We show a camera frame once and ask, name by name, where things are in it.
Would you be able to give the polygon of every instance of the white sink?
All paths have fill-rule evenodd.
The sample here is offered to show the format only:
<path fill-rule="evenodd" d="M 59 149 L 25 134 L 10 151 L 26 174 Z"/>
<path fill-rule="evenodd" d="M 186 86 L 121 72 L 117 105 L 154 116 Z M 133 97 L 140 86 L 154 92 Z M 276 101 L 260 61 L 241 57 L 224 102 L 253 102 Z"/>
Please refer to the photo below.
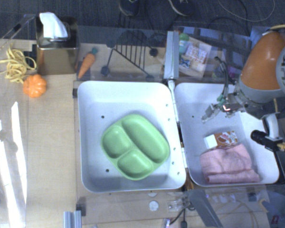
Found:
<path fill-rule="evenodd" d="M 173 190 L 186 180 L 175 112 L 160 83 L 87 81 L 78 88 L 83 185 L 91 192 Z M 101 149 L 104 131 L 128 114 L 147 118 L 170 146 L 167 161 L 142 180 L 125 178 Z"/>
<path fill-rule="evenodd" d="M 182 83 L 175 88 L 182 137 L 185 146 L 187 163 L 191 179 L 203 187 L 242 186 L 272 184 L 279 178 L 279 169 L 273 152 L 251 140 L 253 130 L 264 132 L 261 120 L 247 114 L 237 112 L 235 116 L 226 118 L 220 112 L 215 118 L 202 123 L 201 117 L 211 103 L 215 103 L 221 94 L 221 84 Z M 204 137 L 225 131 L 236 132 L 239 142 L 243 143 L 252 159 L 252 168 L 260 175 L 258 183 L 208 184 L 202 174 L 200 155 L 207 150 Z"/>

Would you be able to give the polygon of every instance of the toy pumpkin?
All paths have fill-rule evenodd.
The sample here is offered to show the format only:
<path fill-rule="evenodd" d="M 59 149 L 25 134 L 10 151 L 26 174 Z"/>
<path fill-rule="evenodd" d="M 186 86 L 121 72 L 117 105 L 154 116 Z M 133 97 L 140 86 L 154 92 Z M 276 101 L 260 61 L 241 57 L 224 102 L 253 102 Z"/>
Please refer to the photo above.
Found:
<path fill-rule="evenodd" d="M 30 75 L 23 82 L 23 92 L 29 97 L 41 96 L 47 90 L 47 82 L 39 74 Z"/>

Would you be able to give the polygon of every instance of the small box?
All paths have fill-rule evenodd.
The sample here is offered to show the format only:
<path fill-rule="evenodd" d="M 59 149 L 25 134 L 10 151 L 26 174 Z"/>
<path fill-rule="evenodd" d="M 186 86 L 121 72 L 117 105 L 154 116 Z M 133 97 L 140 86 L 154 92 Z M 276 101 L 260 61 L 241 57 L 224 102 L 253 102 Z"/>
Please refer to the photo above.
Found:
<path fill-rule="evenodd" d="M 238 138 L 234 131 L 215 133 L 204 138 L 208 149 L 214 147 L 228 147 L 238 143 Z"/>
<path fill-rule="evenodd" d="M 79 52 L 79 34 L 76 19 L 59 17 L 67 29 L 68 38 L 43 37 L 43 24 L 36 18 L 37 66 L 41 75 L 74 74 Z"/>

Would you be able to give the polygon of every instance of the pink towel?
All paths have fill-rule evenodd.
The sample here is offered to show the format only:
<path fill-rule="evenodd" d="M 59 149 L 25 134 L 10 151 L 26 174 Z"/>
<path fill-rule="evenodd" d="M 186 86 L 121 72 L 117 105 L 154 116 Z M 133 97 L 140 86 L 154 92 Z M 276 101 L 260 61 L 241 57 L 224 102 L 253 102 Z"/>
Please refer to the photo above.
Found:
<path fill-rule="evenodd" d="M 251 159 L 243 144 L 207 151 L 200 156 L 200 164 L 208 183 L 260 181 L 251 168 Z"/>

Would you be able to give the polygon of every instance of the toy carrot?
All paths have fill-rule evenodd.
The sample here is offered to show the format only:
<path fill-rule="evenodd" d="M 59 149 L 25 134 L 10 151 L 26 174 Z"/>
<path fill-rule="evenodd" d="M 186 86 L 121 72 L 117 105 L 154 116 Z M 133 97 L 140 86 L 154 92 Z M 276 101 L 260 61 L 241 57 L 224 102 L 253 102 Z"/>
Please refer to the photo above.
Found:
<path fill-rule="evenodd" d="M 97 49 L 96 48 L 93 48 L 91 52 L 89 52 L 82 64 L 81 64 L 81 67 L 79 69 L 79 73 L 78 73 L 78 78 L 81 78 L 85 73 L 86 71 L 92 66 L 92 64 L 95 62 L 95 54 L 97 53 Z"/>

